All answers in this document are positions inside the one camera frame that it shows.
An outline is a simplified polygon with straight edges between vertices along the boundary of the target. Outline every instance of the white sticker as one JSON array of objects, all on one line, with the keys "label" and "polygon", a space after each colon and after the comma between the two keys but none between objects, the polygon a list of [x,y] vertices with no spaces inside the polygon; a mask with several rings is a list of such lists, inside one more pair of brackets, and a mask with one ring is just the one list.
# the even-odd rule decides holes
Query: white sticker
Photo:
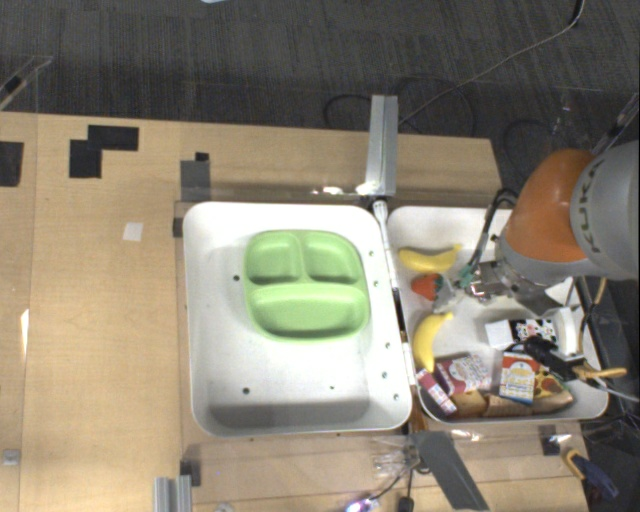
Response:
[{"label": "white sticker", "polygon": [[127,225],[124,227],[124,235],[122,235],[122,239],[129,242],[141,241],[143,227],[144,224],[142,222],[127,222]]}]

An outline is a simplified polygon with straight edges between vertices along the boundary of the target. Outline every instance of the wooden table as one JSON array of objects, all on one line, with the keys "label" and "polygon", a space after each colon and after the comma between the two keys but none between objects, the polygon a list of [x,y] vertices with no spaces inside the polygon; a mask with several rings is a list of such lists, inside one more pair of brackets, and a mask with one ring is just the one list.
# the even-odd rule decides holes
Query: wooden table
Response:
[{"label": "wooden table", "polygon": [[[89,124],[138,127],[139,149],[104,151],[102,179],[70,179],[69,141],[86,139]],[[2,113],[0,140],[25,143],[20,186],[0,188],[7,333],[0,340],[0,448],[22,451],[19,466],[0,467],[0,509],[151,510],[154,478],[175,477],[183,455],[172,234],[180,161],[209,153],[219,191],[283,184],[298,196],[324,186],[353,190],[364,179],[367,134]],[[499,186],[486,140],[399,137],[398,193],[408,201],[484,207]],[[143,224],[140,241],[124,239],[128,223]],[[16,340],[26,309],[25,373]],[[578,426],[562,428],[584,451]],[[251,476],[257,466],[240,455],[255,448],[245,441],[214,451],[225,462],[225,485],[194,489],[194,509],[212,511],[233,498],[238,512],[337,510],[381,485],[369,441],[346,438],[349,457],[336,450],[318,456],[326,436],[296,443],[318,475],[330,480],[332,468],[356,474],[356,487],[313,491],[313,476],[305,480],[295,458],[287,464],[274,455],[277,439],[261,448],[269,474]],[[500,454],[475,447],[467,454],[493,510],[586,510],[580,483],[558,457],[533,455],[533,447],[510,452],[509,442]],[[413,495],[418,511],[449,510],[432,477],[416,479]],[[383,510],[394,510],[393,496]]]}]

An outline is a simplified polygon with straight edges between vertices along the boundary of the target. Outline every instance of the green plate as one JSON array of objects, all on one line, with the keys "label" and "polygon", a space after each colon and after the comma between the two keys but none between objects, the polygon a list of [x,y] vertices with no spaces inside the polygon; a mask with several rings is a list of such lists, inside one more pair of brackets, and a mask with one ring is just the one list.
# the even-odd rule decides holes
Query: green plate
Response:
[{"label": "green plate", "polygon": [[328,341],[369,321],[358,251],[325,231],[266,231],[248,243],[244,291],[254,327],[274,340]]}]

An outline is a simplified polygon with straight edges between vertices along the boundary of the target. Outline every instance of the yellow banana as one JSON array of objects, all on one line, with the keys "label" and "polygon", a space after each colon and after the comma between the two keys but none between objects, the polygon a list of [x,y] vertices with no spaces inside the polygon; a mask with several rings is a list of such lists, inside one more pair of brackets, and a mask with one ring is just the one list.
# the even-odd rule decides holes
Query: yellow banana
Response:
[{"label": "yellow banana", "polygon": [[453,313],[449,311],[442,315],[429,315],[426,317],[413,335],[413,358],[418,368],[426,368],[431,373],[435,366],[433,357],[433,339],[442,327],[442,324],[453,318]]},{"label": "yellow banana", "polygon": [[421,274],[442,274],[456,262],[456,256],[460,249],[462,249],[462,245],[455,244],[448,251],[432,255],[421,254],[411,249],[400,249],[398,257],[405,267]]}]

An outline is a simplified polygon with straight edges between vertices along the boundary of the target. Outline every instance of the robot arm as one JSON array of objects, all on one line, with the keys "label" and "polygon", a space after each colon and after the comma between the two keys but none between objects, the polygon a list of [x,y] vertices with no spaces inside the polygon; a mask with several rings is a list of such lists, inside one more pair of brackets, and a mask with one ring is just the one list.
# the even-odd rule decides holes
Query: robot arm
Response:
[{"label": "robot arm", "polygon": [[638,143],[599,157],[551,154],[520,194],[496,247],[467,292],[510,295],[537,314],[560,306],[545,289],[567,277],[638,279]]}]

